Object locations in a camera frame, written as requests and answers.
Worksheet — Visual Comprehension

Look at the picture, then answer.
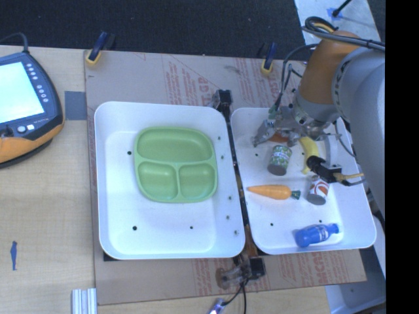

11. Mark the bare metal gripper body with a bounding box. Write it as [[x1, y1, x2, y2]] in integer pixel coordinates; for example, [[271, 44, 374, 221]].
[[273, 104, 331, 140]]

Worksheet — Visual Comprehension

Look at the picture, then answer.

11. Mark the orange toy food piece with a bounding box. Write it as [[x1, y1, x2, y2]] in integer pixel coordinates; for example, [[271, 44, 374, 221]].
[[268, 131, 290, 143]]

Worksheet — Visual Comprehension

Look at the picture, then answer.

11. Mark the yellow banana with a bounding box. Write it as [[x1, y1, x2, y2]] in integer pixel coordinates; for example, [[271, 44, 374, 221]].
[[298, 136, 320, 175]]

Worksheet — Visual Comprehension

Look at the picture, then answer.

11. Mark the green and white can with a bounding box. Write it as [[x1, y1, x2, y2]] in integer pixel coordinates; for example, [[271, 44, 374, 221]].
[[266, 145, 293, 177]]

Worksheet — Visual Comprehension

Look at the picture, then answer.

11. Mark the thin black and white rod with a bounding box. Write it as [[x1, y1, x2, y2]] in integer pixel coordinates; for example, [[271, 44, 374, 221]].
[[224, 109, 252, 253]]

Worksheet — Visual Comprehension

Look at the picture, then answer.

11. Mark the orange carrot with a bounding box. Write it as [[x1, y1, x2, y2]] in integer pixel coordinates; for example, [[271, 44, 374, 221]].
[[246, 184, 301, 201]]

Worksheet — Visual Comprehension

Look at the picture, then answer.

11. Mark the orange and white can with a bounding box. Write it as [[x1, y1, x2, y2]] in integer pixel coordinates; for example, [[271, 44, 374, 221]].
[[306, 175, 330, 206]]

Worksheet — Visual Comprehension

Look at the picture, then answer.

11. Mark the white plastic tray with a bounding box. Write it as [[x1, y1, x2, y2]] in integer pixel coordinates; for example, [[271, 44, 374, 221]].
[[94, 101, 246, 260], [230, 107, 377, 256]]

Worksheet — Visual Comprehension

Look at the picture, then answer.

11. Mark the green divided plate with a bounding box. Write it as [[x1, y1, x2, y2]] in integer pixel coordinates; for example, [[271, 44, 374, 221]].
[[133, 126, 219, 204]]

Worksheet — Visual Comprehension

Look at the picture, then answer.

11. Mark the blue bottle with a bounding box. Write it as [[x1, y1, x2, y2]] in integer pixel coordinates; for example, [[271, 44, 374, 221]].
[[293, 222, 340, 249]]

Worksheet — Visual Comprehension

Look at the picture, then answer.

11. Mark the brown cardboard board red print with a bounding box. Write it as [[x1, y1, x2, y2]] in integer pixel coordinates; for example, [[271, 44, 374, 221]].
[[83, 49, 368, 306]]

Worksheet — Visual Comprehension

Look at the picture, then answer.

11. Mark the black cylinder on white bracket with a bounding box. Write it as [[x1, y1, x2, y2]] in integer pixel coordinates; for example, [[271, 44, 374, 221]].
[[306, 134, 344, 184]]

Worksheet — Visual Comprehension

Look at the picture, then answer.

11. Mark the black block with thin wires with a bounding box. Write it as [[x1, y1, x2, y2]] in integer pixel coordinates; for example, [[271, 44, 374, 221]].
[[211, 89, 233, 113], [248, 256, 266, 279]]

